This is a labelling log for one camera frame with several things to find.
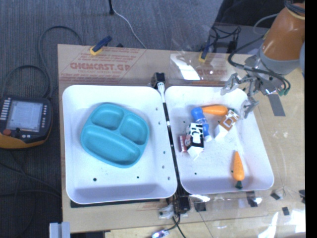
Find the blue bottle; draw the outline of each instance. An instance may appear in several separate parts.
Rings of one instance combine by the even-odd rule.
[[[203,109],[201,107],[193,108],[191,114],[195,120],[195,123],[203,125],[204,140],[206,142],[211,141],[212,137],[209,134],[209,124],[206,117],[204,116]]]

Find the carrot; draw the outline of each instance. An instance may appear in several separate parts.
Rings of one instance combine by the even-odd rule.
[[[216,115],[216,116],[225,116],[228,113],[228,108],[224,105],[211,105],[202,107],[204,113]]]
[[[244,179],[244,170],[238,151],[234,153],[233,178],[238,181],[235,187],[242,188],[241,181]]]

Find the gray floor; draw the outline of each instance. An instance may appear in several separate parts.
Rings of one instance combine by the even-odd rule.
[[[183,49],[200,45],[214,23],[222,0],[112,0],[147,49]],[[94,45],[107,35],[109,46],[121,43],[143,48],[129,24],[109,14],[108,0],[0,0],[0,80],[7,94],[40,97],[46,82],[36,70],[14,68],[31,64],[43,67],[38,53],[39,37],[54,26],[67,26],[83,44]],[[79,44],[78,37],[63,28],[43,36],[41,50],[53,79],[54,122],[48,141],[28,151],[0,150],[0,237],[45,238],[49,223],[62,221],[60,191],[60,142],[58,123],[57,44]],[[25,174],[50,184],[21,175]],[[22,193],[23,190],[46,192]]]

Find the blue and yellow clamp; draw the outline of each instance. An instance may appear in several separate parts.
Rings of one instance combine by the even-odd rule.
[[[103,38],[95,46],[90,48],[90,54],[92,54],[93,56],[99,54],[103,50],[102,47],[106,46],[111,40],[112,40],[112,38],[111,38],[110,35],[108,35],[107,37]]]

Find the blue plate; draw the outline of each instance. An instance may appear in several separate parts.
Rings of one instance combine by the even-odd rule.
[[[121,106],[104,103],[88,117],[80,141],[85,151],[97,159],[129,168],[141,158],[149,131],[140,116]]]

